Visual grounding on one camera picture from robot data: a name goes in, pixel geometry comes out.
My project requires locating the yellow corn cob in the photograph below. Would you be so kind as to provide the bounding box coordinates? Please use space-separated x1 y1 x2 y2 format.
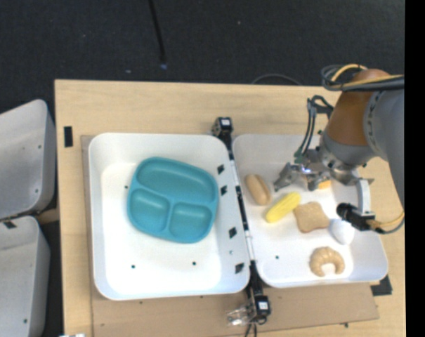
265 192 302 224

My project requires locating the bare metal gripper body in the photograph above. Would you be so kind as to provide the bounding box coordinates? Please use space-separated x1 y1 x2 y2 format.
295 148 361 188

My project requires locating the blue divided plate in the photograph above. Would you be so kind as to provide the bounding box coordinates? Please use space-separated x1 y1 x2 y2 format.
126 156 220 244

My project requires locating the black cylinder on white bracket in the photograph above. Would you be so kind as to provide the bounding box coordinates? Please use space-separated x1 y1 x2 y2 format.
336 177 377 232

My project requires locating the beige croissant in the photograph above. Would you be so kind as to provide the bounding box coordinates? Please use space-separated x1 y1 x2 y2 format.
309 246 346 278

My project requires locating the beige bread roll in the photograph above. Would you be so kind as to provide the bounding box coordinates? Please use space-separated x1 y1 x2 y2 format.
244 173 272 206

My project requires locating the thin black and white rod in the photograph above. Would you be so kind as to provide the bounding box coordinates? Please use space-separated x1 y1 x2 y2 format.
224 134 266 307

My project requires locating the white plastic tray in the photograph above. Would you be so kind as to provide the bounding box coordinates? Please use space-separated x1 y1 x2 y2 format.
232 133 389 289
88 132 251 301

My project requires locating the white egg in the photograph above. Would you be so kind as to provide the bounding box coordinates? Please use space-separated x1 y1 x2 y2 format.
329 218 355 246

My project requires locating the black block with thin wires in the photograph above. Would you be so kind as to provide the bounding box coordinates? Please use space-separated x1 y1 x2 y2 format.
247 288 271 324
211 117 234 137

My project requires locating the brown toast slice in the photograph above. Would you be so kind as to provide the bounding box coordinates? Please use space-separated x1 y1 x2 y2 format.
292 201 330 234

